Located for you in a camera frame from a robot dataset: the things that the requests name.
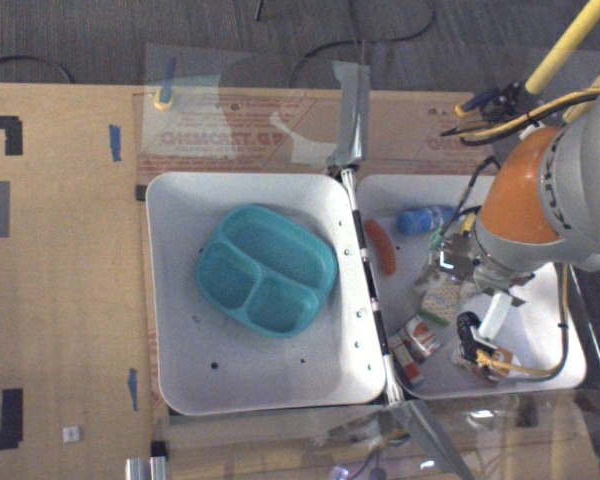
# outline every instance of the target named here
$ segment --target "white tray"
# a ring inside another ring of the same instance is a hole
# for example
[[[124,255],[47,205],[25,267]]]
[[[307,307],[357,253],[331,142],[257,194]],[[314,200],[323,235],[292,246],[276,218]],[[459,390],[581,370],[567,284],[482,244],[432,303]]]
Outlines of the white tray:
[[[362,218],[377,220],[385,229],[396,248],[397,271],[385,276],[375,268],[378,296],[382,313],[390,334],[416,314],[417,297],[413,282],[425,264],[429,235],[405,236],[398,232],[396,218],[400,211],[427,205],[455,206],[469,181],[468,176],[425,175],[374,175],[364,178],[357,190]],[[466,206],[481,204],[486,197],[493,177],[481,176]],[[369,247],[372,261],[377,258]],[[536,277],[524,287],[514,287],[511,293],[526,301],[511,309],[496,336],[495,342],[512,351],[521,364],[549,368],[561,357],[561,333],[558,328],[558,282],[553,265],[536,271]],[[490,303],[490,297],[480,295],[463,306],[460,311],[473,311],[481,319]],[[459,340],[455,322],[441,327],[430,324],[443,347],[420,365],[424,381],[411,388],[411,393],[421,398],[449,398],[519,393],[551,389],[573,388],[586,374],[586,361],[575,327],[569,320],[569,355],[562,372],[546,382],[488,383],[450,361]]]
[[[332,244],[338,276],[312,324],[269,338],[202,298],[199,250],[234,207],[262,204]],[[347,194],[326,176],[168,173],[147,190],[160,389],[185,415],[361,404],[385,373]]]

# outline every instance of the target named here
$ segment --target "blue bottle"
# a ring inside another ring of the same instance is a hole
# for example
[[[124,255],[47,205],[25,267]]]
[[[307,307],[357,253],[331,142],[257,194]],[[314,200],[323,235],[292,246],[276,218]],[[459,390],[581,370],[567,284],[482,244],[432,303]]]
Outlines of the blue bottle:
[[[448,206],[425,206],[398,214],[398,231],[403,235],[430,233],[442,226],[453,215]]]

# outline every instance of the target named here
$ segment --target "yellow pole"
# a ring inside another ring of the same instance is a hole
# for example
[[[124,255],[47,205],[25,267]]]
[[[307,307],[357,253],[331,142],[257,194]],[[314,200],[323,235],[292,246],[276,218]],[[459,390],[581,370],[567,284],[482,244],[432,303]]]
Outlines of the yellow pole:
[[[538,95],[600,20],[600,0],[589,0],[555,46],[527,80],[525,89]]]

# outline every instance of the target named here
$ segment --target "black corner marking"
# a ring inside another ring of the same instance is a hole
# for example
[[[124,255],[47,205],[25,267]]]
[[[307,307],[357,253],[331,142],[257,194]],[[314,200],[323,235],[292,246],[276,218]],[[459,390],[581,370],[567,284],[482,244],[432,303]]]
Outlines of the black corner marking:
[[[0,450],[18,447],[24,433],[24,394],[22,389],[3,389],[0,408]]]
[[[22,121],[17,116],[0,116],[0,130],[4,130],[4,154],[22,155]]]
[[[146,201],[147,200],[147,186],[146,185],[136,185],[136,201]]]

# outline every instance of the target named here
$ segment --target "teal divided dish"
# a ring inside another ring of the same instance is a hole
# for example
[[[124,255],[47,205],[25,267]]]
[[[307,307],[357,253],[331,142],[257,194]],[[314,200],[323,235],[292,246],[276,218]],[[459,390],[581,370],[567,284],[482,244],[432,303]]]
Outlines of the teal divided dish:
[[[198,260],[202,296],[267,336],[306,329],[325,303],[338,264],[321,238],[257,205],[232,210]]]

